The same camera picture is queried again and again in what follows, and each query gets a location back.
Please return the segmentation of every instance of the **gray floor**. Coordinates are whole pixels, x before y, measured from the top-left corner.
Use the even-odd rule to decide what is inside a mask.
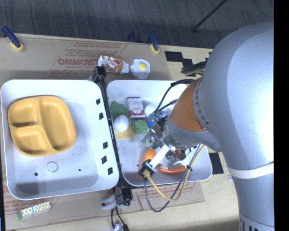
[[[229,0],[196,33],[221,0],[0,0],[2,26],[14,32],[127,41],[155,30],[160,44],[214,48],[229,33],[274,20],[274,0]]]

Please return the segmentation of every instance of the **cardboard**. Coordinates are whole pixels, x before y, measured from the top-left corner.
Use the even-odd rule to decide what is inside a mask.
[[[129,64],[135,58],[143,58],[151,64],[149,79],[180,79],[182,78],[182,74],[180,74],[182,63],[167,62],[163,51],[184,50],[184,57],[192,58],[195,62],[203,61],[204,56],[207,57],[209,55],[209,50],[207,49],[199,49],[201,54],[196,56],[191,48],[160,46],[161,52],[155,54],[147,44],[24,34],[16,34],[16,36],[24,45],[21,51],[13,49],[8,38],[0,38],[0,88],[6,81],[11,79],[87,79],[90,77],[93,67],[97,65],[100,55],[118,57]],[[114,79],[138,78],[130,74],[116,75],[110,73],[106,78],[106,82],[109,83]],[[30,201],[21,201],[14,198],[7,188],[3,145],[1,145],[1,160],[7,231],[110,215],[110,210],[101,210],[100,199],[109,197],[112,194],[112,190]],[[175,185],[165,185],[162,186],[162,191],[170,196],[175,187]],[[132,192],[133,200],[131,205],[122,207],[120,212],[131,213],[149,210],[144,190],[141,188],[133,189]],[[152,188],[149,188],[149,195],[155,208],[163,206],[166,202],[162,197],[157,196]],[[51,205],[51,209],[47,213],[21,222],[18,220],[18,213],[21,209],[47,201]],[[191,182],[186,184],[181,199],[170,203],[169,206],[203,201],[204,196],[200,183]]]

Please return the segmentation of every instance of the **black metal rod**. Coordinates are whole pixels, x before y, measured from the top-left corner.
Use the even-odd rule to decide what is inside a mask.
[[[227,0],[222,0],[206,17],[204,17],[195,27],[192,28],[192,31],[195,32],[197,28],[204,23],[215,11],[217,11]]]

